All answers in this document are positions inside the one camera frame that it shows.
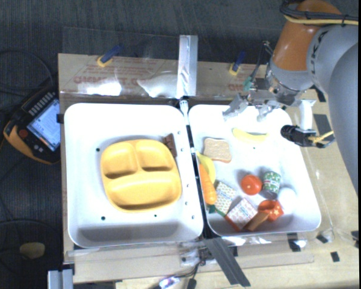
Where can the yellow-brown lump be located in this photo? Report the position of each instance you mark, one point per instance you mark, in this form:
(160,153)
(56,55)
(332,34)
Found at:
(32,250)

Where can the orange and white carton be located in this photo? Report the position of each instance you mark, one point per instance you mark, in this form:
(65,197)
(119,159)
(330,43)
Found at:
(240,213)

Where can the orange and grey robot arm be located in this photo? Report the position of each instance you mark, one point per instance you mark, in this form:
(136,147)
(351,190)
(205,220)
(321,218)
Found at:
(334,71)

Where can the yellow banana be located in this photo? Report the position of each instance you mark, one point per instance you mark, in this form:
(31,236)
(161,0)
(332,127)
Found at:
(209,165)
(249,136)

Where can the orange round fruit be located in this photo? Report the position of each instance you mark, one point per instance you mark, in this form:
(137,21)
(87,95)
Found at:
(251,185)

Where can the yellow divided plate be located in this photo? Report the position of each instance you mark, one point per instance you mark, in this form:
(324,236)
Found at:
(141,185)

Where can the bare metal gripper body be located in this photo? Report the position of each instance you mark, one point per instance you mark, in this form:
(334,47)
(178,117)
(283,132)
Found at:
(276,96)

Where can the thin black and white rod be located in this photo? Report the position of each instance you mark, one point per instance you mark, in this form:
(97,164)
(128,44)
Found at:
(184,110)

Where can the green and white carton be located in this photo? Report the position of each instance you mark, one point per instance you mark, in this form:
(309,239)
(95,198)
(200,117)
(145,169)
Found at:
(225,197)

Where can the tan bread slice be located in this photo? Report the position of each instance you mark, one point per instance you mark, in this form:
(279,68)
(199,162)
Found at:
(216,150)

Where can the brown chocolate bar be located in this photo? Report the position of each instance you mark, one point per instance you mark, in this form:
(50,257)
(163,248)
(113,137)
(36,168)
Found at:
(170,144)

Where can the white egg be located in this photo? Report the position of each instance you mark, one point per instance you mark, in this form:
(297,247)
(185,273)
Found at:
(286,198)

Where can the brown cardboard board red print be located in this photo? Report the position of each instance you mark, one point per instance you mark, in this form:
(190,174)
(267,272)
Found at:
(216,77)

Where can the black cylinder on white bracket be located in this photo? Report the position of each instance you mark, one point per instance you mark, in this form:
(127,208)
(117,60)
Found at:
(296,134)

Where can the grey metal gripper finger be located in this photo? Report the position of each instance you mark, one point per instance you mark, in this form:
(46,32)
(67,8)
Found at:
(235,108)
(264,110)

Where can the orange carrot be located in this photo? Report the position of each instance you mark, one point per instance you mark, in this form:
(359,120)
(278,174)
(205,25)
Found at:
(207,187)

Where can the white plastic tray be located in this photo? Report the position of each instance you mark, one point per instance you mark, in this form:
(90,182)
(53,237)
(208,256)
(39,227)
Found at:
(267,158)
(84,161)

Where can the green and white can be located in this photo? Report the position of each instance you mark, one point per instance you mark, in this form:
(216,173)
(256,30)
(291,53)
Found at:
(271,182)

